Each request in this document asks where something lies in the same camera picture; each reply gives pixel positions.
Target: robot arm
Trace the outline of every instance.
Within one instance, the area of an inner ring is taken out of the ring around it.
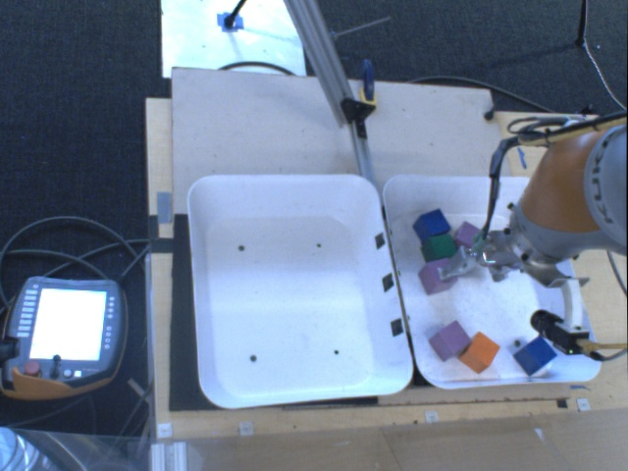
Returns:
[[[539,311],[531,323],[566,354],[585,352],[595,357],[592,350],[585,350],[592,342],[582,329],[578,286],[587,280],[564,275],[557,264],[587,249],[626,254],[626,115],[607,119],[611,127],[602,131],[591,131],[594,123],[588,122],[505,140],[492,162],[487,224],[473,248],[460,248],[441,269],[441,278],[448,279],[480,265],[496,282],[517,270],[547,288],[560,288],[564,319]],[[549,149],[518,203],[511,205],[508,228],[490,231],[505,152],[519,144],[538,143]]]

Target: wooden table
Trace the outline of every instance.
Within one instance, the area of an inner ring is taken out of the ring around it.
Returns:
[[[502,133],[507,122],[527,114],[497,113],[494,124]],[[146,102],[149,212],[157,214],[157,192],[173,190],[172,101]],[[515,152],[509,156],[512,175],[529,176],[543,150],[526,150],[524,170]],[[172,224],[160,224],[159,236],[173,236]],[[618,260],[626,278],[625,259]],[[407,389],[384,396],[376,406],[270,407],[241,410],[169,411],[170,319],[172,305],[172,255],[150,256],[149,335],[154,372],[154,426],[157,440],[190,440],[237,436],[242,427],[256,435],[292,434],[331,430],[365,430],[424,424],[436,413],[440,421],[500,419],[521,416],[564,416],[578,411],[577,398],[585,398],[592,410],[628,407],[628,375],[625,360],[605,363],[600,374],[582,386],[526,385],[490,389],[443,391],[436,388]],[[591,282],[583,297],[599,341],[626,340],[626,302],[610,271],[606,255],[591,251],[575,264],[578,276]],[[557,405],[567,399],[567,407]]]

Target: purple cube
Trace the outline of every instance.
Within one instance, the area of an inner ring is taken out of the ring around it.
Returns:
[[[441,281],[439,274],[439,268],[444,267],[449,263],[448,258],[441,260],[434,260],[425,264],[423,269],[419,272],[419,279],[423,285],[423,289],[428,294],[440,293],[450,289],[455,282],[458,281],[457,277],[449,278],[446,281]]]
[[[457,356],[471,343],[460,323],[453,321],[430,338],[430,345],[442,361]]]
[[[480,231],[475,225],[468,222],[462,222],[460,228],[456,231],[453,241],[456,247],[473,247],[475,244],[475,235]]]

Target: orange cube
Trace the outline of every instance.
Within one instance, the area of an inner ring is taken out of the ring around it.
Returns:
[[[475,373],[482,373],[491,366],[498,351],[499,345],[478,332],[458,359]]]

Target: green cube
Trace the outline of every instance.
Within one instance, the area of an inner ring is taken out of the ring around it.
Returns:
[[[455,242],[449,234],[432,235],[421,247],[426,262],[451,258],[456,251]]]

